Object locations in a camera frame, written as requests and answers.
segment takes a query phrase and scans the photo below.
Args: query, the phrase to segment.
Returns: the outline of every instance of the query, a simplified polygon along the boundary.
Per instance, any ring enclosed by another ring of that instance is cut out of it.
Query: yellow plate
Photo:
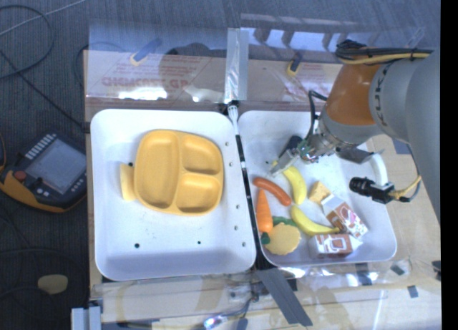
[[[223,193],[223,157],[209,139],[188,132],[153,130],[140,141],[133,174],[138,200],[164,213],[202,215]]]

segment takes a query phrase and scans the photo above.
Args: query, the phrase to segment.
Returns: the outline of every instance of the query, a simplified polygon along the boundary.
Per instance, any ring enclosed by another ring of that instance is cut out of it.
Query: toy carrot
[[[256,221],[260,232],[269,233],[273,228],[271,207],[267,201],[267,196],[263,189],[259,189],[258,203],[256,204]]]

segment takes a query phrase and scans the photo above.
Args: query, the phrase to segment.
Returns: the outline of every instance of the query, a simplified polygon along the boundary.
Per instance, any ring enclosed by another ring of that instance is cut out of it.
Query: gray floor
[[[22,24],[35,17],[35,11],[47,14],[52,31],[42,18]],[[441,0],[0,0],[0,134],[7,161],[14,161],[25,144],[46,130],[63,132],[83,145],[84,95],[77,56],[91,41],[93,23],[298,31],[320,36],[313,49],[311,44],[297,45],[309,46],[319,61],[328,59],[344,37],[385,47],[438,47],[440,21]],[[259,39],[269,41],[262,32]],[[42,61],[21,76],[8,75],[15,69],[11,63],[16,69],[33,64],[50,44]],[[86,208],[83,202],[65,214],[51,214],[0,195],[0,251],[27,247],[12,222],[30,247],[58,250],[71,258],[37,252],[0,256],[1,329],[70,328],[69,309],[84,304],[87,287],[87,278],[72,264],[76,261],[87,270]],[[53,271],[70,277],[69,290],[55,303],[38,291],[21,289],[35,286],[37,277]],[[45,321],[44,316],[64,319]]]

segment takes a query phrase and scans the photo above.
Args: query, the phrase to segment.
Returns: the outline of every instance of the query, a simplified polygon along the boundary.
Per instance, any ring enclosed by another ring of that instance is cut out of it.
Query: toy sausage
[[[291,197],[287,194],[287,192],[270,180],[257,177],[253,180],[253,184],[258,188],[267,190],[269,193],[273,194],[278,201],[286,207],[292,203]]]

